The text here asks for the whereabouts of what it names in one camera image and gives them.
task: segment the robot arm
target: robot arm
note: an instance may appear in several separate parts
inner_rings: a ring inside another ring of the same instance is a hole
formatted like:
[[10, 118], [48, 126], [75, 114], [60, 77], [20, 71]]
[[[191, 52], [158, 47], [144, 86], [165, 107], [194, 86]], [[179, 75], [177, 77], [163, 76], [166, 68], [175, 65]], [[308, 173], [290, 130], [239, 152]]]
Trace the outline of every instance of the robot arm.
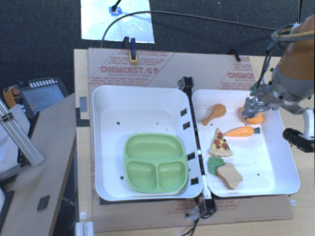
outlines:
[[[282, 107], [294, 115], [303, 115], [304, 134], [286, 129], [283, 137], [305, 152], [314, 152], [314, 110], [304, 109], [298, 103], [314, 94], [314, 24], [315, 15], [273, 33], [274, 42], [267, 48], [261, 76], [251, 88], [253, 98], [246, 98], [242, 112], [244, 118], [252, 118], [259, 112]], [[289, 44], [273, 70], [272, 80], [261, 84], [271, 55], [285, 42]]]

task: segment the green plate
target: green plate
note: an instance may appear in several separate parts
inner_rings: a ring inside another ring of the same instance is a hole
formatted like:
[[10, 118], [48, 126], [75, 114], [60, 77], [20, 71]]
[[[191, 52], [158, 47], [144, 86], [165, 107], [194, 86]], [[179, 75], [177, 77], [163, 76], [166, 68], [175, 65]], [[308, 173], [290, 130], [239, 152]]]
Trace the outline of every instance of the green plate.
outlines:
[[125, 143], [124, 160], [127, 181], [139, 192], [176, 192], [187, 182], [185, 148], [173, 135], [132, 135]]

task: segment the screen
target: screen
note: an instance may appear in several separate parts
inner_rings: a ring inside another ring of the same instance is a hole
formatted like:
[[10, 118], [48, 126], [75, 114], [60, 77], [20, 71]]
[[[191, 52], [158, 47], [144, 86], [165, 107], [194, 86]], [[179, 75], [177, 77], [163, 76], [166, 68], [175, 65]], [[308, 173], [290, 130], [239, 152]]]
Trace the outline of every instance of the screen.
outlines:
[[34, 114], [41, 112], [64, 98], [58, 85], [23, 91], [23, 95]]

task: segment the white tray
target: white tray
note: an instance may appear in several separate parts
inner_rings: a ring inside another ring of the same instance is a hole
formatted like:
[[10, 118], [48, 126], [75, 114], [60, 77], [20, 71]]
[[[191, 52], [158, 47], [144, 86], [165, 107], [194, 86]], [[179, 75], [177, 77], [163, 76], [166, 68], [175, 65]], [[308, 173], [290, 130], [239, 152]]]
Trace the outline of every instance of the white tray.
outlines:
[[[187, 96], [175, 88], [101, 86], [93, 92], [95, 187], [108, 201], [193, 198], [202, 191], [196, 141]], [[183, 129], [185, 123], [190, 127]], [[188, 180], [173, 193], [142, 193], [131, 188], [124, 171], [124, 145], [136, 133], [177, 136], [188, 160]]]
[[[260, 134], [251, 137], [226, 137], [234, 155], [224, 157], [232, 163], [243, 176], [243, 181], [235, 190], [228, 189], [223, 181], [208, 173], [209, 149], [216, 128], [222, 133], [244, 126], [240, 108], [247, 91], [198, 90], [193, 95], [193, 105], [203, 155], [207, 184], [209, 189], [220, 197], [259, 196], [295, 193], [300, 186], [299, 176], [292, 158], [288, 142], [282, 137], [283, 124], [279, 111], [263, 112], [264, 121], [253, 127], [260, 127]], [[201, 120], [207, 117], [215, 104], [226, 106], [223, 117], [211, 120], [207, 126]]]

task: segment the toy food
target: toy food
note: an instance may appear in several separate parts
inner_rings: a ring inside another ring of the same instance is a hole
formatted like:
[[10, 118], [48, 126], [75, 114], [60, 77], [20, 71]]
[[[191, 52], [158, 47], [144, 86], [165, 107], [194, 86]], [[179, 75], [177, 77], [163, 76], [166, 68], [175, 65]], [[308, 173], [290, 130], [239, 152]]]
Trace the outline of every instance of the toy food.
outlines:
[[224, 165], [225, 162], [223, 161], [221, 157], [211, 156], [209, 157], [207, 164], [208, 164], [208, 172], [212, 175], [218, 176], [217, 168]]
[[234, 190], [243, 180], [242, 175], [231, 163], [226, 163], [223, 166], [218, 167], [217, 174], [226, 183], [227, 187], [232, 190]]
[[231, 156], [233, 152], [230, 150], [226, 139], [219, 128], [216, 129], [216, 135], [210, 147], [209, 153], [213, 156]]
[[207, 125], [209, 123], [210, 120], [214, 119], [214, 118], [219, 118], [224, 116], [226, 113], [226, 108], [224, 105], [222, 104], [216, 104], [214, 105], [211, 113], [209, 114], [209, 116], [205, 119], [202, 120], [202, 124], [203, 125]]
[[256, 117], [247, 118], [246, 121], [248, 121], [250, 124], [256, 125], [262, 123], [264, 118], [262, 117], [261, 112], [259, 112]]
[[231, 131], [226, 132], [224, 135], [234, 136], [234, 137], [247, 137], [247, 136], [251, 136], [254, 133], [259, 134], [260, 128], [253, 128], [250, 126], [239, 127], [239, 128], [235, 128], [235, 129], [232, 129]]

